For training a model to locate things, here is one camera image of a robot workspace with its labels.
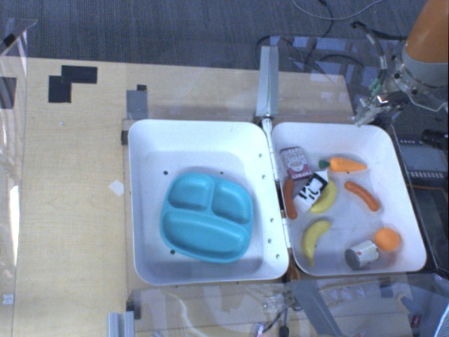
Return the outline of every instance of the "toy banana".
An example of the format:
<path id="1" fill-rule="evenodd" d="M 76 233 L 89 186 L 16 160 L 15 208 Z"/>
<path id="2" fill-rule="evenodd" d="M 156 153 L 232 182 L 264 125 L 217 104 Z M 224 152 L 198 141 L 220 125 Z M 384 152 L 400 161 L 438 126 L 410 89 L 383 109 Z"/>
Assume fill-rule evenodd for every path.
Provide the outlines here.
<path id="1" fill-rule="evenodd" d="M 337 185 L 329 179 L 328 185 L 324 188 L 323 194 L 317 202 L 310 208 L 312 213 L 322 213 L 330 209 L 337 197 Z"/>
<path id="2" fill-rule="evenodd" d="M 314 254 L 316 241 L 320 236 L 330 229 L 331 223 L 327 220 L 318 220 L 313 223 L 302 235 L 302 252 L 309 260 L 310 267 L 314 265 Z"/>

